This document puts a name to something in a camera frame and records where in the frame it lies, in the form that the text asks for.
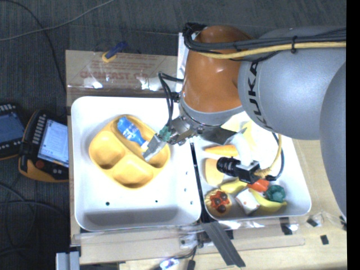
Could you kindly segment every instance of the gray floor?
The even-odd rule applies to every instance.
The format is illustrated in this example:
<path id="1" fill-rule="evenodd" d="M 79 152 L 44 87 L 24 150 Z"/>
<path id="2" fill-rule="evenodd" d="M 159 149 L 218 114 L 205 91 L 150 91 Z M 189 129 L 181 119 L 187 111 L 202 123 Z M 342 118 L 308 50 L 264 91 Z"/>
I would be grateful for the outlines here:
<path id="1" fill-rule="evenodd" d="M 109 0 L 12 0 L 43 27 L 63 24 Z M 118 41 L 128 52 L 176 55 L 177 33 L 188 21 L 227 24 L 254 37 L 278 28 L 344 26 L 347 0 L 115 0 L 62 27 L 41 27 L 18 4 L 0 1 L 0 102 L 17 102 L 27 118 L 37 109 L 64 113 L 65 50 L 104 51 Z M 55 59 L 45 33 L 55 50 Z M 0 161 L 0 183 L 23 198 L 69 211 L 66 183 L 28 179 L 17 160 Z M 54 269 L 55 253 L 68 250 L 66 218 L 44 207 L 7 205 L 17 200 L 0 187 L 0 268 Z"/>

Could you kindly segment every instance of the blue object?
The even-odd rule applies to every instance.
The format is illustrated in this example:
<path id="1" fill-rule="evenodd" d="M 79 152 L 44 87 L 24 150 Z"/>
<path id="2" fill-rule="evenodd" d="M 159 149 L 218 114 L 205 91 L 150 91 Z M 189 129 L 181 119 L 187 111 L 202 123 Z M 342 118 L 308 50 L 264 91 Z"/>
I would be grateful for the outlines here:
<path id="1" fill-rule="evenodd" d="M 109 50 L 108 53 L 106 53 L 105 58 L 110 59 L 113 57 L 113 55 L 116 55 L 116 53 L 121 52 L 124 50 L 128 44 L 125 41 L 122 41 L 118 43 L 115 47 L 113 47 L 111 50 Z"/>
<path id="2" fill-rule="evenodd" d="M 172 266 L 177 265 L 177 264 L 179 264 L 179 260 L 178 260 L 178 259 L 171 258 L 171 259 L 162 261 L 162 262 L 160 263 L 160 268 L 161 268 L 162 270 L 166 270 L 166 269 L 169 269 L 169 268 L 171 268 Z"/>
<path id="3" fill-rule="evenodd" d="M 147 143 L 147 141 L 142 138 L 140 130 L 125 116 L 119 119 L 118 130 L 127 140 L 136 142 L 141 147 Z"/>

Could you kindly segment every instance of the yellow sectioned tray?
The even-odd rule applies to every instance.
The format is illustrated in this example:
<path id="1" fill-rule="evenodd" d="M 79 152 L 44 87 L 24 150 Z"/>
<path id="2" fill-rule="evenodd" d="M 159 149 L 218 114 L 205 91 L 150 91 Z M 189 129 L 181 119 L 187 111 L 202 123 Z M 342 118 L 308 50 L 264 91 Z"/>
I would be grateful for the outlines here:
<path id="1" fill-rule="evenodd" d="M 140 130 L 142 138 L 149 141 L 155 131 L 138 118 L 121 115 L 102 128 L 89 146 L 89 155 L 102 172 L 122 186 L 137 189 L 147 185 L 166 166 L 170 159 L 170 149 L 165 145 L 147 163 L 142 157 L 138 143 L 127 140 L 118 131 L 118 121 L 126 116 Z"/>

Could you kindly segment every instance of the touchscreen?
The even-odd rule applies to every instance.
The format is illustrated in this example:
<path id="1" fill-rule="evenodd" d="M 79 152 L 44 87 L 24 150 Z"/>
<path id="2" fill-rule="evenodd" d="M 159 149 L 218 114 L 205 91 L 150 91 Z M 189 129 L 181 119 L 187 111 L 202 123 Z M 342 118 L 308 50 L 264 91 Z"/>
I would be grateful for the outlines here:
<path id="1" fill-rule="evenodd" d="M 48 119 L 38 157 L 69 167 L 68 127 Z"/>
<path id="2" fill-rule="evenodd" d="M 21 139 L 24 135 L 24 126 L 16 113 L 0 116 L 0 143 Z"/>

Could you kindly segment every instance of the small camera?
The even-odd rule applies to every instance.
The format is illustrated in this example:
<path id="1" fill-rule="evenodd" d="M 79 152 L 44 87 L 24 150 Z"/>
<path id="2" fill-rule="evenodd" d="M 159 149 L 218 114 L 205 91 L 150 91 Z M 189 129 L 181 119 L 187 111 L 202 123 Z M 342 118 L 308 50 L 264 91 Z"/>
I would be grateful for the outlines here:
<path id="1" fill-rule="evenodd" d="M 216 166 L 220 172 L 238 177 L 239 180 L 248 184 L 253 184 L 260 179 L 260 176 L 255 175 L 255 171 L 260 168 L 259 162 L 255 160 L 249 166 L 245 166 L 241 164 L 240 160 L 235 158 L 221 157 Z"/>

